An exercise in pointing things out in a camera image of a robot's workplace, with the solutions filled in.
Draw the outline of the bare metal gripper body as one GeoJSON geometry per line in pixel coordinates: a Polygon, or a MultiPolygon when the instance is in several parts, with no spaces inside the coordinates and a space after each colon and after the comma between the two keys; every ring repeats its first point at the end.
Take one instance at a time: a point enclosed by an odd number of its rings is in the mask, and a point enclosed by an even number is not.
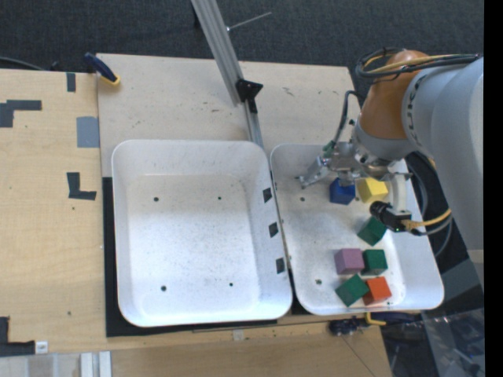
{"type": "Polygon", "coordinates": [[[323,148],[323,159],[332,171],[371,178],[384,178],[395,165],[394,160],[380,158],[365,146],[348,141],[330,141],[323,148]]]}

